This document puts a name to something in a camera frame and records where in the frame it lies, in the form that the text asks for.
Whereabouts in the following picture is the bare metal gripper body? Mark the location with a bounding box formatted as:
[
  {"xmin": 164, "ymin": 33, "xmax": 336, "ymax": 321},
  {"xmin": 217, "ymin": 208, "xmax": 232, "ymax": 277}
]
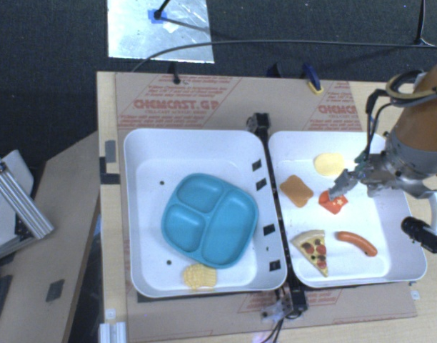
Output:
[{"xmin": 356, "ymin": 154, "xmax": 432, "ymax": 199}]

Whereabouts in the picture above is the red packet with yellow stars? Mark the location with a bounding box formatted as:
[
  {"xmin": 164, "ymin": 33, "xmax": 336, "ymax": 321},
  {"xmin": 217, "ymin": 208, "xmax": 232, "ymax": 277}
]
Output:
[{"xmin": 318, "ymin": 189, "xmax": 349, "ymax": 216}]

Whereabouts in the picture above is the pale yellow round biscuit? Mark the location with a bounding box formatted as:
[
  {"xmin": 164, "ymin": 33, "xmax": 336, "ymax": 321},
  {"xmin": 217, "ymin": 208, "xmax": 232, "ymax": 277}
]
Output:
[{"xmin": 313, "ymin": 152, "xmax": 346, "ymax": 178}]

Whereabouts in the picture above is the brown bread slice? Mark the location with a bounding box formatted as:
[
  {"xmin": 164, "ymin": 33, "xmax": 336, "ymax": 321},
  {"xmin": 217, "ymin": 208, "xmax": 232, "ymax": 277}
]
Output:
[{"xmin": 278, "ymin": 174, "xmax": 315, "ymax": 209}]

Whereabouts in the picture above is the white plastic tray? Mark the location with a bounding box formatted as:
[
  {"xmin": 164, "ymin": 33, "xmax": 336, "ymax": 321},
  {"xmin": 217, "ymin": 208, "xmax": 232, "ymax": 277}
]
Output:
[
  {"xmin": 123, "ymin": 127, "xmax": 288, "ymax": 299},
  {"xmin": 267, "ymin": 130, "xmax": 428, "ymax": 289}
]

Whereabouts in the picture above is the orange sausage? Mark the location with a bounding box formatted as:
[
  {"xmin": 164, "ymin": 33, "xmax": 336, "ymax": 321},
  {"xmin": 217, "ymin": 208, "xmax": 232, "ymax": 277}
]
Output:
[{"xmin": 334, "ymin": 230, "xmax": 378, "ymax": 258}]

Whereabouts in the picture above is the thin black rod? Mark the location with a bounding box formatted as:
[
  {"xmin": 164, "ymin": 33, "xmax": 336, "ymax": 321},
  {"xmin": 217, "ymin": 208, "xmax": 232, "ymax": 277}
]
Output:
[{"xmin": 258, "ymin": 126, "xmax": 298, "ymax": 293}]

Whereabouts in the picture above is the pizza slice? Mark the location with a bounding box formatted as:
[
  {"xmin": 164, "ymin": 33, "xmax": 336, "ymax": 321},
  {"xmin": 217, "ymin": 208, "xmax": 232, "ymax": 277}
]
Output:
[{"xmin": 290, "ymin": 229, "xmax": 330, "ymax": 279}]

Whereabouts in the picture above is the blue divided plate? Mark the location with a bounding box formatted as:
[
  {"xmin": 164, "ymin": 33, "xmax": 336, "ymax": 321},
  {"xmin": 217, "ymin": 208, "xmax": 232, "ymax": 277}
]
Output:
[{"xmin": 160, "ymin": 172, "xmax": 260, "ymax": 269}]

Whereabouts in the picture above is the brown cardboard board red print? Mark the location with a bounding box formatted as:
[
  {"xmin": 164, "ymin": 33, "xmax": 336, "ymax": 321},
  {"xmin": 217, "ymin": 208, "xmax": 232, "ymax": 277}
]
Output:
[{"xmin": 114, "ymin": 71, "xmax": 418, "ymax": 343}]

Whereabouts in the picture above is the yellow corn piece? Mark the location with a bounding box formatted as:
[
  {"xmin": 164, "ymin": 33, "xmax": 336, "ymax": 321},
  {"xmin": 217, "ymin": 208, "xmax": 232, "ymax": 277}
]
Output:
[{"xmin": 183, "ymin": 262, "xmax": 219, "ymax": 292}]

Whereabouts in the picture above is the black cylinder on white bracket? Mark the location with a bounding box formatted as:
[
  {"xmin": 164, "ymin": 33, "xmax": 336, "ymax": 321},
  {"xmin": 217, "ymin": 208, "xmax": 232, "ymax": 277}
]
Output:
[{"xmin": 400, "ymin": 190, "xmax": 437, "ymax": 254}]

